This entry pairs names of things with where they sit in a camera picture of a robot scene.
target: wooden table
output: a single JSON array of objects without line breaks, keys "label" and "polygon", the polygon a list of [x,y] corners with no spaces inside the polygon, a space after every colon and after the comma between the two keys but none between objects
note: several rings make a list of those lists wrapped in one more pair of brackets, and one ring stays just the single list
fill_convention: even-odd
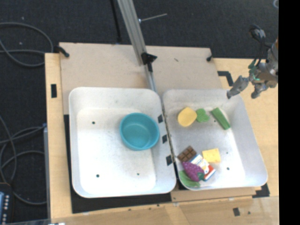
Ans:
[{"label": "wooden table", "polygon": [[[61,44],[65,49],[73,49],[74,45]],[[170,48],[149,47],[149,50],[160,51],[165,54]],[[184,48],[183,55],[178,54],[177,61],[185,60],[188,64],[199,63],[197,56],[204,61],[209,56],[209,49]],[[85,59],[76,60],[76,63],[88,63],[91,56],[84,53]],[[124,54],[133,61],[135,55]],[[251,99],[253,87],[249,86],[242,94],[245,106],[253,127],[257,143],[260,147],[268,171],[268,187],[270,197],[252,198],[260,188],[229,189],[202,193],[201,198],[190,198],[179,190],[172,191],[176,197],[169,203],[134,206],[98,210],[87,213],[72,213],[70,199],[70,184],[68,179],[67,152],[65,142],[65,127],[63,114],[66,109],[63,103],[61,64],[65,58],[61,54],[47,53],[45,55],[45,76],[47,93],[47,127],[49,146],[49,181],[50,181],[50,210],[52,222],[65,222],[71,224],[258,224],[279,223],[279,186],[278,186],[278,89],[270,89],[257,99]],[[247,76],[248,65],[251,60],[241,59],[213,59],[210,63],[217,71],[229,71],[233,80],[239,75]],[[225,77],[213,81],[217,86],[229,88]],[[52,98],[52,85],[56,85],[57,96]]]}]

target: blue bowl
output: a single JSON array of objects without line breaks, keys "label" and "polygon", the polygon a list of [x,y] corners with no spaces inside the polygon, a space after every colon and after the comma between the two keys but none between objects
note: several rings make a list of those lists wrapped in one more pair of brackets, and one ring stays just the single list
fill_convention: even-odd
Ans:
[{"label": "blue bowl", "polygon": [[141,151],[152,148],[159,140],[157,123],[144,113],[131,113],[120,123],[123,143],[130,149]]}]

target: yellow block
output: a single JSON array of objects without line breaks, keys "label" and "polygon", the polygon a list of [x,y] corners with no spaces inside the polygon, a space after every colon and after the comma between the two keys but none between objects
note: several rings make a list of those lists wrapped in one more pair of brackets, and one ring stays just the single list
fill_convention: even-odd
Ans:
[{"label": "yellow block", "polygon": [[183,127],[190,126],[197,118],[197,113],[190,107],[183,109],[177,117],[180,125]]},{"label": "yellow block", "polygon": [[218,148],[202,151],[202,154],[203,158],[209,163],[221,162],[221,157]]}]

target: black floor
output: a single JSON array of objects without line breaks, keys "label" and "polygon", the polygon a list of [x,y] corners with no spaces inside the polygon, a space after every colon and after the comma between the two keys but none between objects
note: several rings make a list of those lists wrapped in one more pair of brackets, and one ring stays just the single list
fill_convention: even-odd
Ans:
[{"label": "black floor", "polygon": [[[253,23],[264,29],[267,42],[278,36],[278,9],[274,0],[134,0],[143,19],[167,13],[167,16],[142,23],[146,45],[209,47],[214,57],[253,58],[259,44],[249,33]],[[129,44],[124,22],[117,8],[121,44]],[[9,50],[34,49],[50,52],[48,41],[38,32],[3,23],[17,22],[45,32],[54,45],[59,42],[117,42],[117,31],[110,0],[0,0],[0,40]],[[43,62],[43,56],[14,53],[25,63]],[[11,135],[46,123],[44,66],[26,68],[0,52],[0,116]],[[0,123],[0,141],[8,135]],[[15,141],[16,153],[43,151],[43,133]],[[2,165],[13,152],[8,144]],[[18,157],[12,187],[16,194],[31,202],[42,202],[45,195],[45,164],[40,154]],[[3,168],[10,181],[11,162]],[[15,200],[14,222],[47,217],[45,205],[28,205]]]}]

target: white tray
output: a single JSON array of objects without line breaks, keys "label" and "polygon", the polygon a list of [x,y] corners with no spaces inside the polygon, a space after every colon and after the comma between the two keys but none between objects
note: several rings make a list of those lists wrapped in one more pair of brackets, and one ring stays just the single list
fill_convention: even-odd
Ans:
[{"label": "white tray", "polygon": [[[176,184],[169,142],[132,151],[121,141],[119,124],[134,112],[155,121],[163,114],[149,89],[76,88],[69,95],[71,168],[74,190],[82,197],[117,197],[170,192]],[[166,135],[165,123],[158,123]]]},{"label": "white tray", "polygon": [[[266,183],[267,171],[239,95],[228,99],[226,90],[169,90],[163,95],[163,103],[175,157],[188,146],[199,154],[214,148],[220,152],[221,162],[211,164],[216,169],[215,174],[208,181],[201,181],[200,188],[188,189],[258,187]],[[204,108],[210,120],[182,127],[177,115],[187,106],[194,110]],[[230,129],[224,130],[210,114],[216,107],[229,120]],[[178,171],[182,171],[181,162],[175,160]]]}]

